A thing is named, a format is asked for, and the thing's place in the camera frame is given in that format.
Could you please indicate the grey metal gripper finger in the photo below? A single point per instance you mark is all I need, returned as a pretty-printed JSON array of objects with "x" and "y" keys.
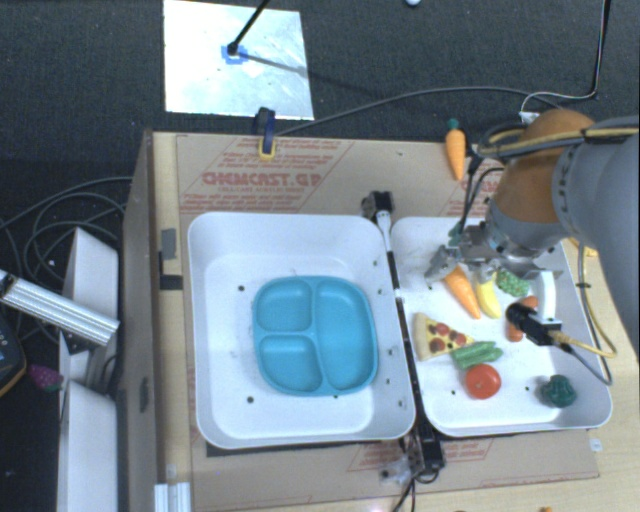
[
  {"x": 483, "y": 276},
  {"x": 442, "y": 265}
]

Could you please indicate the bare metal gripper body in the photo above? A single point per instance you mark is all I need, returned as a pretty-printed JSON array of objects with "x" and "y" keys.
[{"x": 487, "y": 252}]

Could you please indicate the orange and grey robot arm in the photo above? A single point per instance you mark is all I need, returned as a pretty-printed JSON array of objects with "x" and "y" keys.
[{"x": 590, "y": 180}]

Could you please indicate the yellow banana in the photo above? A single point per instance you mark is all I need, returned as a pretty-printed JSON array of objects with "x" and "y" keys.
[{"x": 489, "y": 300}]

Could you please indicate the orange carrot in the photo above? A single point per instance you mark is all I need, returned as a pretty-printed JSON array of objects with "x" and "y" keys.
[
  {"x": 464, "y": 292},
  {"x": 455, "y": 150}
]

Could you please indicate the green grapes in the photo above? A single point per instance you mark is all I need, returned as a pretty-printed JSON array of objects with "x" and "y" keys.
[{"x": 512, "y": 284}]

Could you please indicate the orange red sausage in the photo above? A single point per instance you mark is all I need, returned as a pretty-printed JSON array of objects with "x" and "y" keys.
[{"x": 514, "y": 332}]

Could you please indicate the thin black and white rod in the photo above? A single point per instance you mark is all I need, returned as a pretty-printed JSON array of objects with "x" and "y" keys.
[{"x": 402, "y": 320}]

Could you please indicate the yellow pizza slice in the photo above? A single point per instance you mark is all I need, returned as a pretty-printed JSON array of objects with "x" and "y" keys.
[{"x": 435, "y": 337}]

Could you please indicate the green pea pods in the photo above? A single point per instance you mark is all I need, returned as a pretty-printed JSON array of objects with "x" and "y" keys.
[{"x": 475, "y": 354}]

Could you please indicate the red tomato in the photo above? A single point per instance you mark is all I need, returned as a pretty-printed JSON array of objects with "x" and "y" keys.
[{"x": 483, "y": 381}]

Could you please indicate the dark green broccoli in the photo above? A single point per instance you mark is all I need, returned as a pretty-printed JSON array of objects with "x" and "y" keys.
[{"x": 557, "y": 391}]

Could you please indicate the white plastic tray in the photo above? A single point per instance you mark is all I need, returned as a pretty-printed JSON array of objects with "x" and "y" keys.
[
  {"x": 225, "y": 350},
  {"x": 515, "y": 410}
]

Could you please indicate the blue divided plate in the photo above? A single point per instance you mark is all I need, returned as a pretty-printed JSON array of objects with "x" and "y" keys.
[{"x": 315, "y": 340}]

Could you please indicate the brown cardboard board red print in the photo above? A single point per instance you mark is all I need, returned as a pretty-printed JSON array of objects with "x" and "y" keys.
[{"x": 300, "y": 175}]

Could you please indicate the purple grapes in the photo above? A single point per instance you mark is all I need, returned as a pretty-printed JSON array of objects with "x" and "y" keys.
[{"x": 45, "y": 377}]

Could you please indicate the black cylinder on white bracket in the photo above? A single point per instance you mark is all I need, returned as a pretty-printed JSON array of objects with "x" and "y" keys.
[{"x": 532, "y": 325}]

